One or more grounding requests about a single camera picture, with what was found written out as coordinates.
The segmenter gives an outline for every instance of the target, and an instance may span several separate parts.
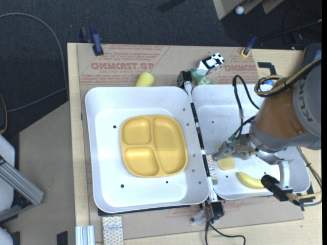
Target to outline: white sphere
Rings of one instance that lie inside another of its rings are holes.
[[[243,6],[237,6],[237,7],[235,8],[235,12],[236,12],[237,14],[243,14],[243,13],[244,13],[244,7],[243,7]]]

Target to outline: yellow divided plate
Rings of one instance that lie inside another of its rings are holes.
[[[183,171],[188,163],[183,131],[167,115],[141,115],[124,121],[120,131],[127,169],[139,177],[164,177]]]

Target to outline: yellow object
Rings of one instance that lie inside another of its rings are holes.
[[[154,83],[154,76],[149,72],[142,72],[135,84],[136,87],[148,87]]]
[[[253,177],[251,177],[250,175],[243,173],[243,172],[239,172],[238,173],[239,179],[240,181],[246,186],[249,187],[251,189],[263,189],[264,186],[261,183],[261,179],[255,179]]]
[[[223,170],[235,168],[234,158],[232,155],[229,155],[228,157],[223,158],[223,159],[219,159],[217,161],[217,164],[218,164],[219,168],[221,168]]]
[[[136,176],[171,176],[183,171],[188,163],[183,131],[170,116],[129,118],[122,124],[120,140],[125,166]]]

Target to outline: cardboard sheet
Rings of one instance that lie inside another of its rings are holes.
[[[103,242],[102,217],[98,214],[92,195],[92,169],[84,103],[86,93],[98,86],[134,86],[144,71],[154,75],[153,86],[170,86],[181,71],[196,69],[201,60],[215,53],[222,55],[225,64],[208,75],[214,84],[231,85],[236,74],[241,75],[247,84],[254,84],[259,78],[253,57],[250,55],[247,59],[242,59],[240,47],[104,44],[102,48],[104,55],[96,57],[92,44],[77,45],[89,211],[91,224],[96,230],[96,242]],[[220,229],[303,218],[300,208],[290,203],[281,203],[273,197],[223,201],[223,207],[225,215],[216,223]],[[191,226],[189,222],[189,216],[199,210],[198,205],[193,205],[121,214],[124,239],[202,231],[204,226]]]

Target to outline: table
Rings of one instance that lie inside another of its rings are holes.
[[[81,120],[81,98],[78,70],[78,54],[76,43],[67,45],[68,51],[68,78],[71,106],[72,148],[74,168],[74,194],[76,226],[90,225],[89,204],[86,185],[86,169],[83,142],[83,126]],[[259,76],[266,76],[267,70],[260,69],[258,62],[271,62],[280,75],[288,75],[294,72],[301,60],[302,51],[287,50],[251,50],[253,59],[259,70]],[[314,168],[321,175],[321,151],[305,149],[305,153],[312,162]],[[313,180],[314,189],[318,189]],[[247,238],[248,244],[322,244],[322,210],[319,206],[306,208],[303,212],[304,219],[294,222],[283,222],[266,225],[246,226],[239,228],[224,229],[223,233],[234,235],[242,234]],[[209,231],[209,243],[241,244],[241,239],[228,239]],[[184,234],[165,235],[158,237],[138,238],[125,240],[125,244],[204,244],[203,232],[191,232]]]

